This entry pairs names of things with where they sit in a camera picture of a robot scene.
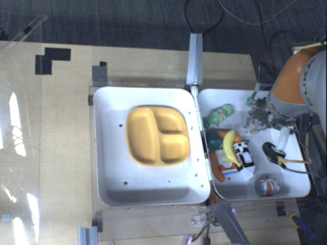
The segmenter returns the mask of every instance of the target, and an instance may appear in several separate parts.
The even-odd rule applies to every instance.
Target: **gray carpet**
[[[0,0],[0,27],[12,37],[27,17],[22,18],[21,14],[41,14],[49,17],[43,24],[44,42],[187,50],[189,30],[183,13],[185,1]],[[256,1],[266,21],[293,0]],[[273,37],[270,50],[276,74],[291,55],[292,43],[324,36],[326,1],[299,0],[263,26],[267,45]],[[251,0],[222,2],[248,22],[260,20]],[[214,23],[221,9],[210,0],[193,0],[187,12],[193,28],[201,32]],[[226,13],[220,24],[205,36],[203,46],[206,52],[251,54],[255,65],[258,61],[269,62],[261,27],[244,24]]]

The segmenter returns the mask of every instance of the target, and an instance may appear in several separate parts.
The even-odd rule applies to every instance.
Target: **metal bracket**
[[[250,244],[232,213],[230,204],[213,204],[212,210],[232,244]]]
[[[191,86],[190,91],[191,91],[191,95],[193,96],[193,99],[194,99],[196,115],[198,117],[198,123],[199,123],[199,130],[200,130],[200,132],[203,132],[204,131],[203,122],[202,122],[200,107],[199,107],[199,103],[198,103],[198,95],[199,95],[198,87],[197,86]]]
[[[209,181],[212,181],[213,180],[213,176],[211,174],[211,164],[210,164],[209,159],[206,159],[205,160],[205,165],[206,165],[206,171],[208,172]]]
[[[108,85],[108,67],[106,62],[92,66],[92,86],[102,87]]]
[[[98,227],[79,228],[78,245],[98,245]]]
[[[189,65],[186,77],[186,85],[202,84],[202,34],[190,35]]]

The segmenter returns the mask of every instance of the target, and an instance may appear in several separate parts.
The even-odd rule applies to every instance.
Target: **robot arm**
[[[326,51],[301,50],[285,64],[267,98],[251,104],[246,131],[293,125],[296,118],[315,112],[326,137]]]

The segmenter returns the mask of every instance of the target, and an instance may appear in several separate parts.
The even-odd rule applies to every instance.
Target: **white tray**
[[[126,117],[138,106],[169,106],[188,128],[191,151],[182,163],[136,163],[126,144]],[[193,97],[182,89],[103,87],[94,95],[98,192],[109,206],[200,203],[210,185]]]
[[[258,134],[245,133],[243,130],[247,114],[250,107],[246,106],[247,98],[253,91],[247,90],[224,90],[224,89],[206,89],[199,93],[198,101],[200,111],[203,117],[209,116],[212,110],[223,104],[231,104],[234,114],[222,121],[219,126],[211,125],[210,128],[216,129],[234,129],[242,137],[249,139],[249,150],[255,163],[254,176],[249,181],[239,174],[226,176],[224,182],[215,179],[215,188],[217,193],[224,199],[235,200],[264,200],[264,199],[285,199],[305,197],[310,192],[310,181],[308,175],[286,171],[276,164],[268,161],[262,151],[262,144],[266,141],[277,143],[279,131],[267,129]],[[265,97],[267,92],[260,91],[256,97]],[[286,148],[286,158],[302,160],[302,155],[296,136],[290,135]],[[305,171],[304,164],[288,163],[287,167],[299,171]],[[275,178],[279,181],[281,190],[273,196],[260,197],[254,189],[254,183],[258,179]]]

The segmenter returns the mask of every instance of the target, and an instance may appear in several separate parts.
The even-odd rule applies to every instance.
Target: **black clamp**
[[[281,167],[285,166],[283,163],[280,163],[278,158],[285,158],[286,153],[280,150],[276,149],[276,146],[273,145],[271,142],[265,142],[262,145],[262,150],[264,151],[264,154],[267,156],[267,159],[275,163],[277,165],[280,165]]]

